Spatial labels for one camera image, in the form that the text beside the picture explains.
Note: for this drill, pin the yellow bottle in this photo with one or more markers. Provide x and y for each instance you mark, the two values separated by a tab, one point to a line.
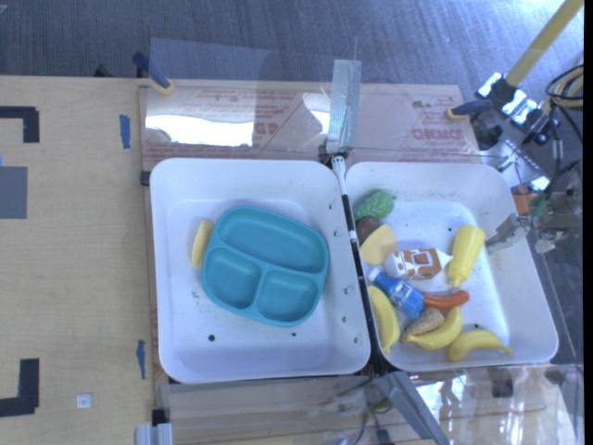
467	248

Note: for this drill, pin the yellow wedge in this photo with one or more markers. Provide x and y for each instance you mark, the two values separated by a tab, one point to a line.
377	247

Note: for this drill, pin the brown round toy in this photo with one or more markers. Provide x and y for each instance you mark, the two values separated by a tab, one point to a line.
366	228

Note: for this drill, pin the yellow banana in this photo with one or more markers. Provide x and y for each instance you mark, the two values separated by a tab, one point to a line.
475	343
442	336
388	320

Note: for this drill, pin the brown cardboard board red print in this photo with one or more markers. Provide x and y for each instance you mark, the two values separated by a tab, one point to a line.
287	111

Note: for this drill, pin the green grapes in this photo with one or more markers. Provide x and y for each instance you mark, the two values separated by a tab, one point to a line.
376	204

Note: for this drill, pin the orange sausage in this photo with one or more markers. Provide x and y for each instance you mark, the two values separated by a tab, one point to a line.
447	299

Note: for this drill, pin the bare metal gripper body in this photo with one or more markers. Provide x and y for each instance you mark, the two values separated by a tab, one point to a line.
553	223

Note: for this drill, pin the white plastic tray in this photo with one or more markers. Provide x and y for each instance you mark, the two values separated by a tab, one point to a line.
259	355
519	304

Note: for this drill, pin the blue bottle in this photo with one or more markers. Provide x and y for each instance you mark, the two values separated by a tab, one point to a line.
402	296

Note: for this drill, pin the thin black and white rod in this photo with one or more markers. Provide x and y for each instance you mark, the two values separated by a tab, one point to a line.
354	244

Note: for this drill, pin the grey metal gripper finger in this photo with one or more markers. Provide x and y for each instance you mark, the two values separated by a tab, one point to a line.
508	229

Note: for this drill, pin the blue divided plate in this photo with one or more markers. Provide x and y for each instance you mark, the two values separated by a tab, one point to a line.
268	244

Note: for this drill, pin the tan biscuit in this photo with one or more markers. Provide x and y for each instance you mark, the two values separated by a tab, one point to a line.
425	321

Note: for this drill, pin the brown and white carton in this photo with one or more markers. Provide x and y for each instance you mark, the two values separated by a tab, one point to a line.
419	263

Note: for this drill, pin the yellow rounded toy piece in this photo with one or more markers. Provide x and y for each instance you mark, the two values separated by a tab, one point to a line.
201	246

